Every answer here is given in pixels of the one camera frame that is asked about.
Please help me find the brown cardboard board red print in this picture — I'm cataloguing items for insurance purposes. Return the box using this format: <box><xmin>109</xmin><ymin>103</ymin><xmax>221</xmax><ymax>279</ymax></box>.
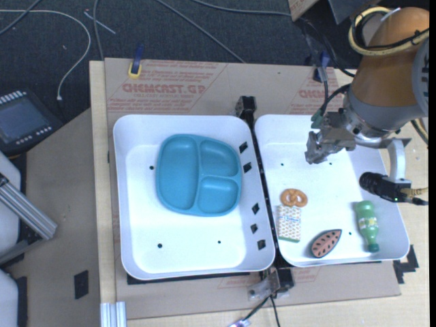
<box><xmin>104</xmin><ymin>58</ymin><xmax>402</xmax><ymax>320</ymax></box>

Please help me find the thin black rod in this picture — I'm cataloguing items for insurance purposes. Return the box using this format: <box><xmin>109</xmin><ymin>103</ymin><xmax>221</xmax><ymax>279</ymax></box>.
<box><xmin>245</xmin><ymin>114</ymin><xmax>279</xmax><ymax>270</ymax></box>

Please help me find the black block with thin wires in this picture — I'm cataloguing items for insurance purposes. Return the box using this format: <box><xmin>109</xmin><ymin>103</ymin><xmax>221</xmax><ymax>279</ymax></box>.
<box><xmin>234</xmin><ymin>95</ymin><xmax>256</xmax><ymax>121</ymax></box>
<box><xmin>247</xmin><ymin>266</ymin><xmax>294</xmax><ymax>301</ymax></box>

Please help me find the white plastic tray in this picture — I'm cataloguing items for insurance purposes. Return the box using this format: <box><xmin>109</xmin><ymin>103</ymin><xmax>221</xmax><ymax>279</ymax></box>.
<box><xmin>253</xmin><ymin>114</ymin><xmax>411</xmax><ymax>268</ymax></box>
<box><xmin>112</xmin><ymin>114</ymin><xmax>276</xmax><ymax>281</ymax></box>

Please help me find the blue divided plate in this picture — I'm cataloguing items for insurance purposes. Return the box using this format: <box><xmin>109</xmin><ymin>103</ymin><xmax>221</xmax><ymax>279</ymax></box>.
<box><xmin>155</xmin><ymin>134</ymin><xmax>243</xmax><ymax>217</ymax></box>

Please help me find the green plastic bottle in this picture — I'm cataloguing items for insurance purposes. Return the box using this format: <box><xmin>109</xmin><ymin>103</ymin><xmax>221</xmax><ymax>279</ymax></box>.
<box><xmin>352</xmin><ymin>200</ymin><xmax>381</xmax><ymax>253</ymax></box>

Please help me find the white patterned carton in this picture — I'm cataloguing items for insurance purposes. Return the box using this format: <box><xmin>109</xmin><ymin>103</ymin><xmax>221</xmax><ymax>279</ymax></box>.
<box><xmin>276</xmin><ymin>204</ymin><xmax>303</xmax><ymax>244</ymax></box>

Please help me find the black cylinder on white bracket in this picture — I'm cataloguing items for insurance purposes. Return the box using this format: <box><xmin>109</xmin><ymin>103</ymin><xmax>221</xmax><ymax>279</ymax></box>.
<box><xmin>359</xmin><ymin>137</ymin><xmax>414</xmax><ymax>203</ymax></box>

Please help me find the orange toy pretzel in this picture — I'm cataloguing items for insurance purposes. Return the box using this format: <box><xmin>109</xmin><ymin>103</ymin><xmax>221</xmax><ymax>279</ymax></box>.
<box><xmin>280</xmin><ymin>188</ymin><xmax>309</xmax><ymax>208</ymax></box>

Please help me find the pink watermelon slice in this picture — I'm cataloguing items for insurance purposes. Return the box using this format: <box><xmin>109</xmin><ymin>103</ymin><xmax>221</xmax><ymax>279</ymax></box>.
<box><xmin>309</xmin><ymin>229</ymin><xmax>343</xmax><ymax>259</ymax></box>

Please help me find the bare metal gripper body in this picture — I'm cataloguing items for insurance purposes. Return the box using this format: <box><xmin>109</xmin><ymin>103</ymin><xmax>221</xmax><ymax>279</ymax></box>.
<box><xmin>318</xmin><ymin>109</ymin><xmax>390</xmax><ymax>153</ymax></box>

